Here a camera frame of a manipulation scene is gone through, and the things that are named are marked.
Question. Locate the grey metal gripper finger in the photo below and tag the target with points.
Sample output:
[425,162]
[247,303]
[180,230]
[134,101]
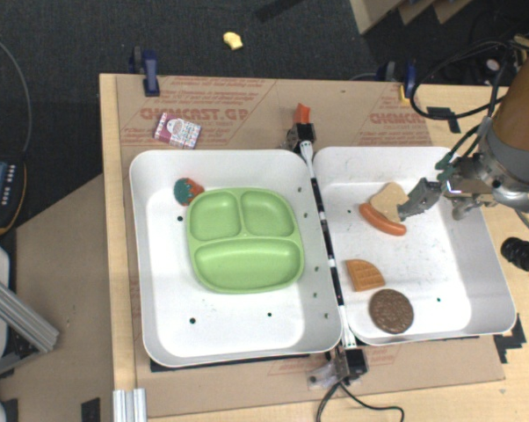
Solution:
[464,208]
[420,198]

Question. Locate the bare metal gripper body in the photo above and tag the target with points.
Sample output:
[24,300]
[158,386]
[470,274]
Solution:
[471,178]

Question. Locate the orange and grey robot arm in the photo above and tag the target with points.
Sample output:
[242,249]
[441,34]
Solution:
[517,104]

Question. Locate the beige bread slice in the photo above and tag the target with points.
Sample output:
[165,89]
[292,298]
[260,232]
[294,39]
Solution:
[386,200]

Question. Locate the orange sausage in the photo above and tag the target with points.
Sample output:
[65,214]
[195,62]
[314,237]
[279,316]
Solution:
[381,224]

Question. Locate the white plastic tray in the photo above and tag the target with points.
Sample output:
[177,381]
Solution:
[436,257]
[229,323]

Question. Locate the orange waffle wedge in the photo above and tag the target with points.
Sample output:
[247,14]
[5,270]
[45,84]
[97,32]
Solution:
[364,276]

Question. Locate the thin black and white rod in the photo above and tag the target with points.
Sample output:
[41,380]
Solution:
[328,240]

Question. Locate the brown round biscuit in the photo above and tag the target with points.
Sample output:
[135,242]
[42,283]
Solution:
[391,311]

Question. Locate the small orange block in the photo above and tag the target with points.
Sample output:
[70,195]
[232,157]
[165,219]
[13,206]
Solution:
[302,113]

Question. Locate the green divided plate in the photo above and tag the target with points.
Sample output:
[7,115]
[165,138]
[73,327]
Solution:
[244,257]

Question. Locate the brown cardboard board red print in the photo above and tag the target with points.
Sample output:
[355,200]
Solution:
[247,104]

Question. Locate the red and green strawberry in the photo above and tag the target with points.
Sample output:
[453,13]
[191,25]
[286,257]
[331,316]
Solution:
[186,191]

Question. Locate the small yellow toy piece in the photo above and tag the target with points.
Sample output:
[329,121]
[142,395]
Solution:
[233,41]

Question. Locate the pink and white carton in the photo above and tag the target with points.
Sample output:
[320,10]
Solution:
[177,130]

